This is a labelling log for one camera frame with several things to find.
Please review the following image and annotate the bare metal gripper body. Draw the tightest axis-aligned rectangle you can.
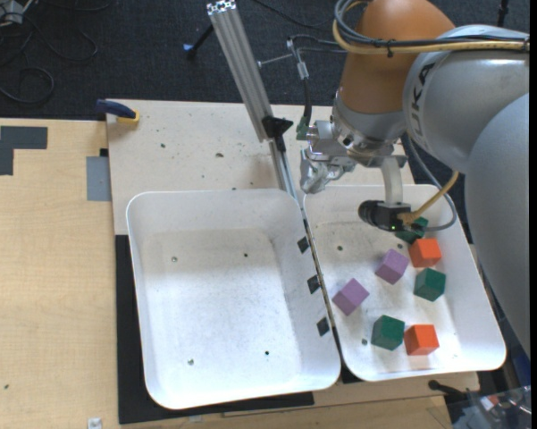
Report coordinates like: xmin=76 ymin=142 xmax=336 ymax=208
xmin=304 ymin=120 xmax=408 ymax=172

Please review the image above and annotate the white plastic tray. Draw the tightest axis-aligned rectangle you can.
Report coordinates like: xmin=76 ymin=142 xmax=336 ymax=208
xmin=302 ymin=183 xmax=508 ymax=383
xmin=125 ymin=188 xmax=343 ymax=411

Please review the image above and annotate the pale wood board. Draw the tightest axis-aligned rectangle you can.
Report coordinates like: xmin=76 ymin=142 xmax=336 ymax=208
xmin=105 ymin=99 xmax=482 ymax=419

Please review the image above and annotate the thin black and white rod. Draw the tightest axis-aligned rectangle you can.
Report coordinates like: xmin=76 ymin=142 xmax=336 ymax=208
xmin=267 ymin=134 xmax=341 ymax=362

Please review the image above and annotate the orange cube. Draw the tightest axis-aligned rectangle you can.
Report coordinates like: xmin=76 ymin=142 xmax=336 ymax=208
xmin=403 ymin=324 xmax=441 ymax=357
xmin=407 ymin=237 xmax=443 ymax=269

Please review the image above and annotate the black cylinder on white bracket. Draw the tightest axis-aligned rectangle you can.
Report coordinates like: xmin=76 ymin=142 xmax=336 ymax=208
xmin=357 ymin=156 xmax=415 ymax=233

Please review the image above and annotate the green cube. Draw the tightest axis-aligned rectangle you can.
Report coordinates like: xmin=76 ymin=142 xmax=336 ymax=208
xmin=394 ymin=215 xmax=430 ymax=245
xmin=413 ymin=266 xmax=448 ymax=303
xmin=370 ymin=314 xmax=407 ymax=352

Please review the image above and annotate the purple cube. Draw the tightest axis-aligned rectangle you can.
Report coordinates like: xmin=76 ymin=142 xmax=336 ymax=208
xmin=374 ymin=248 xmax=410 ymax=286
xmin=331 ymin=277 xmax=371 ymax=317

